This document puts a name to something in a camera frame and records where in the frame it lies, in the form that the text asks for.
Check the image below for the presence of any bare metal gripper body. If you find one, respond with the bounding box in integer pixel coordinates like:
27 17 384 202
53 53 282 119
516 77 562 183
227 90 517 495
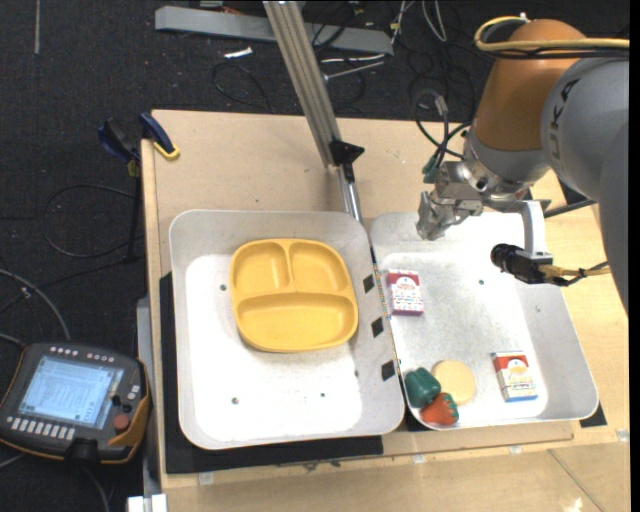
431 160 507 218

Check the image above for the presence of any thin black and white rod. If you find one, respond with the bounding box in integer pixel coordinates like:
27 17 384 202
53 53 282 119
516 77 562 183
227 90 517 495
337 165 403 376

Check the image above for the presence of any red and white carton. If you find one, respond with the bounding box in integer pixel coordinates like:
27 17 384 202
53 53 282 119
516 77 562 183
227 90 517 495
491 350 540 403
386 268 425 317

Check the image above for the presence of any white plastic tray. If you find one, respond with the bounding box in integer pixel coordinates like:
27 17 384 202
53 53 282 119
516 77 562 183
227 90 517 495
369 211 600 432
168 208 406 451

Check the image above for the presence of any yellow divided plate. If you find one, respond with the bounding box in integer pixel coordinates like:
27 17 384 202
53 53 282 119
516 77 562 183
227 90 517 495
228 238 360 355

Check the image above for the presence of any beige round biscuit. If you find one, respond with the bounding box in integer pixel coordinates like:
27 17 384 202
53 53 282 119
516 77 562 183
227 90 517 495
431 359 478 407

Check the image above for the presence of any green toy pepper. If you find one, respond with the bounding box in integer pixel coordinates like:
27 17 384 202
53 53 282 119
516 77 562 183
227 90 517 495
403 367 443 409

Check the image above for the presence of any red strawberry with green top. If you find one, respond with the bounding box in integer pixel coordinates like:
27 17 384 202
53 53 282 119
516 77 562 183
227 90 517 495
419 392 461 428

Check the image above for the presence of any pale wood board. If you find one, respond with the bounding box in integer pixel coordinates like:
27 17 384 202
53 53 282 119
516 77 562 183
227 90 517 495
142 108 576 489

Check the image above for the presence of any black cylinder on white bracket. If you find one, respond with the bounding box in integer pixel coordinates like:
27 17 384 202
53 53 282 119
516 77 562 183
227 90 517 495
489 199 555 286

